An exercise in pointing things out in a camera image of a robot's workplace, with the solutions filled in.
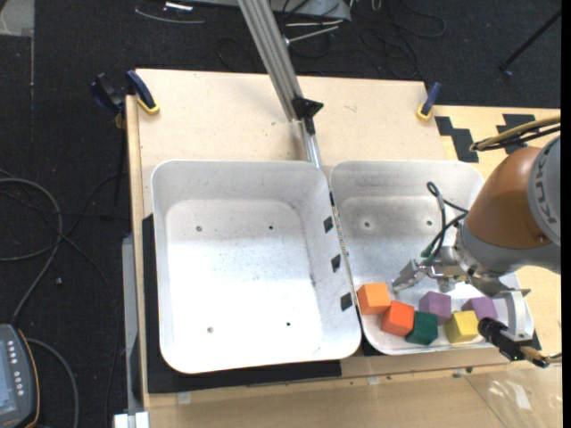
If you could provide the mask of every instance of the cube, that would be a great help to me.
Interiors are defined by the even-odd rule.
[[[359,310],[363,316],[382,314],[391,306],[391,296],[386,283],[364,284],[357,291]]]
[[[462,310],[473,310],[478,320],[482,320],[484,317],[498,318],[498,311],[493,300],[487,296],[470,298],[462,305]]]
[[[427,292],[418,301],[418,310],[435,314],[438,325],[443,325],[452,315],[451,296],[439,292]]]
[[[472,341],[479,335],[478,317],[473,310],[454,312],[444,323],[444,331],[452,344]]]
[[[414,327],[414,307],[400,301],[391,301],[391,306],[383,313],[381,330],[397,336],[406,336]]]
[[[438,318],[427,312],[414,313],[414,326],[404,339],[406,342],[427,346],[438,337]]]

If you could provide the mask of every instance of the tray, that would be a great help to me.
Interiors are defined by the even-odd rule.
[[[345,249],[355,290],[365,283],[385,282],[389,289],[402,268],[432,241],[441,226],[436,199],[426,189],[432,181],[442,196],[466,209],[476,198],[484,181],[470,165],[451,160],[384,160],[346,161],[331,172],[331,189],[339,213]],[[446,207],[447,218],[458,215]],[[444,245],[452,245],[452,228]],[[519,289],[517,275],[504,276],[501,281]],[[425,277],[419,284],[398,293],[394,300],[418,309],[418,301],[428,291],[438,292],[434,279]],[[474,286],[456,284],[451,296],[452,311],[461,310],[469,298],[483,296]],[[508,324],[505,300],[494,300],[498,320]],[[472,342],[450,344],[443,326],[439,336],[429,346],[406,342],[400,336],[380,330],[381,316],[362,316],[363,332],[369,343],[388,355],[401,355],[435,350],[493,347],[480,336]],[[533,334],[534,325],[525,304],[525,333]]]
[[[339,359],[359,347],[320,170],[305,161],[169,160],[151,188],[169,366],[205,373]]]

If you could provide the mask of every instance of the black floor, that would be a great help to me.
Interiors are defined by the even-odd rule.
[[[122,342],[120,251],[130,229],[128,180],[123,178],[114,204],[111,177],[120,131],[95,105],[90,83],[105,72],[122,88],[125,71],[138,66],[263,72],[239,10],[197,6],[190,20],[201,24],[157,21],[136,12],[172,17],[161,11],[163,4],[36,0],[33,45],[28,38],[0,37],[0,169],[49,191],[63,212],[64,230],[80,219],[18,327],[70,362],[81,426],[104,426],[107,399],[108,418],[127,405],[123,357],[115,349],[118,331]],[[294,45],[292,60],[305,75],[438,81],[441,104],[560,108],[560,19],[510,65],[511,77],[498,68],[560,7],[561,0],[383,0],[374,12],[370,0],[359,0],[351,23]],[[292,30],[289,37],[302,33]],[[110,180],[95,191],[105,179]],[[1,192],[0,258],[25,256],[55,242],[57,215],[42,195],[6,186]],[[42,215],[34,209],[38,204]],[[0,322],[9,320],[48,256],[0,261]],[[40,421],[70,425],[66,374],[50,355],[33,351],[43,398]]]

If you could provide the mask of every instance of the screen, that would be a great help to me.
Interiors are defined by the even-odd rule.
[[[0,341],[0,416],[16,410],[12,387],[12,373],[8,367],[6,345]]]

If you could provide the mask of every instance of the wooden table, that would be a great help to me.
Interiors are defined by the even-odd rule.
[[[419,425],[419,419],[422,426],[510,426],[510,420],[520,416],[521,405],[514,405],[521,402],[521,392],[534,417],[550,421],[545,426],[562,426],[561,366],[540,370],[528,363],[508,363],[494,348],[378,357],[356,353],[342,360],[341,378],[184,394],[149,393],[141,221],[152,212],[150,176],[154,167],[170,159],[289,161],[303,160],[304,154],[299,128],[286,121],[266,75],[137,72],[161,105],[158,114],[149,116],[140,111],[134,97],[127,99],[138,352],[142,403],[152,427],[341,428],[379,426],[380,421],[408,426]],[[299,80],[306,97],[325,104],[315,124],[326,174],[346,160],[457,159],[454,143],[449,136],[440,135],[435,118],[423,121],[416,116],[426,99],[423,83]],[[505,114],[533,114],[540,119],[555,112],[558,110],[434,107],[438,119],[449,118],[453,128],[469,129],[474,141],[496,135],[496,126],[504,123]],[[534,143],[544,145],[545,140],[549,138]],[[474,166],[484,178],[506,156],[502,151],[479,155]],[[518,272],[518,279],[522,287],[532,289],[526,299],[544,351],[561,351],[560,276],[525,268]],[[493,391],[491,385],[503,390]],[[543,398],[549,398],[550,404],[543,404]]]

